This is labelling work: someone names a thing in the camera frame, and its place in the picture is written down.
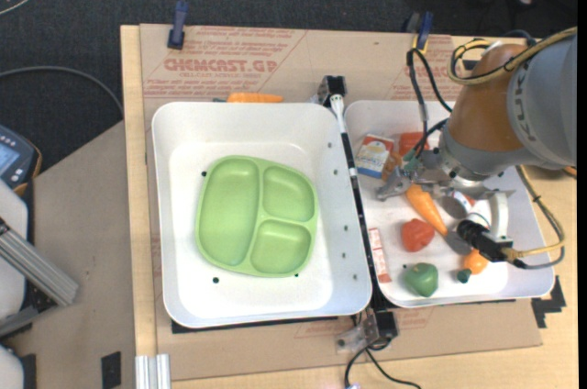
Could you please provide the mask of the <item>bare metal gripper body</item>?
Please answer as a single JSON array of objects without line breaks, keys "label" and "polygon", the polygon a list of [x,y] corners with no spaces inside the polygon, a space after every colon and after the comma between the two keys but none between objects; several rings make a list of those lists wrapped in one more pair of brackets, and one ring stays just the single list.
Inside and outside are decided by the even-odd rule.
[{"label": "bare metal gripper body", "polygon": [[472,197],[482,197],[488,190],[484,184],[489,179],[488,174],[442,162],[417,161],[409,166],[409,176],[413,183],[435,195],[458,191]]}]

